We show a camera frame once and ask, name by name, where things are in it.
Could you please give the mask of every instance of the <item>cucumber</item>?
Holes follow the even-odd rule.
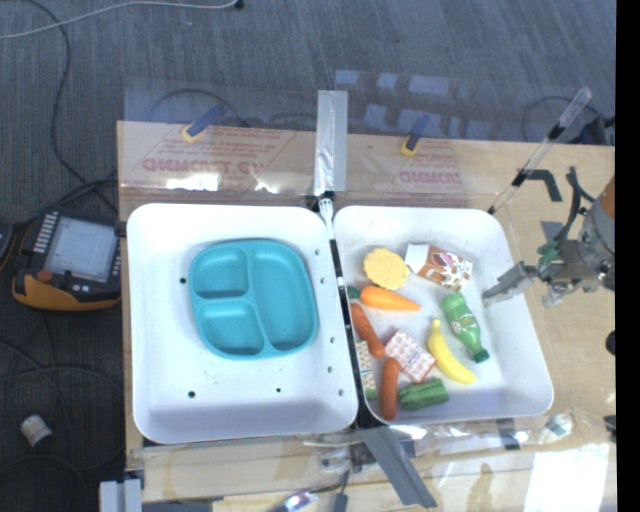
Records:
[[[415,411],[429,405],[449,401],[449,393],[442,379],[431,379],[421,384],[411,384],[398,392],[398,400],[403,409]]]

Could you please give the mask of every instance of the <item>yellow and blue clip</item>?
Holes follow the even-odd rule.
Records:
[[[202,114],[198,119],[182,129],[182,138],[189,144],[193,144],[205,134],[207,126],[215,124],[225,113],[224,107],[213,107]]]
[[[402,146],[400,147],[400,153],[404,156],[414,156],[418,151],[418,141],[422,134],[424,133],[424,129],[427,127],[427,123],[429,122],[429,117],[426,114],[421,115],[415,123],[413,123],[413,127],[411,128],[411,132],[407,135],[402,142]]]

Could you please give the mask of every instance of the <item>device screen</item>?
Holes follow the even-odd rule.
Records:
[[[44,268],[106,283],[117,242],[110,226],[60,217]]]

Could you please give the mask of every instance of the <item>blue bowl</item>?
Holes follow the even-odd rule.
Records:
[[[281,242],[234,240],[204,249],[191,263],[189,290],[200,338],[221,357],[292,354],[318,332],[307,268]]]

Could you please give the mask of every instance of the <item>carrot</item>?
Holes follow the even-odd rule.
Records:
[[[367,314],[362,309],[360,304],[355,302],[351,303],[351,318],[353,319],[353,326],[358,333],[358,336],[367,342],[369,353],[376,359],[380,359],[384,356],[384,343],[378,338],[378,335],[373,330],[373,326]]]
[[[380,411],[387,420],[392,420],[398,412],[398,375],[400,363],[390,357],[384,363],[382,370],[382,384],[380,385]]]
[[[360,291],[360,300],[372,308],[395,311],[418,311],[420,304],[380,286],[367,285]]]

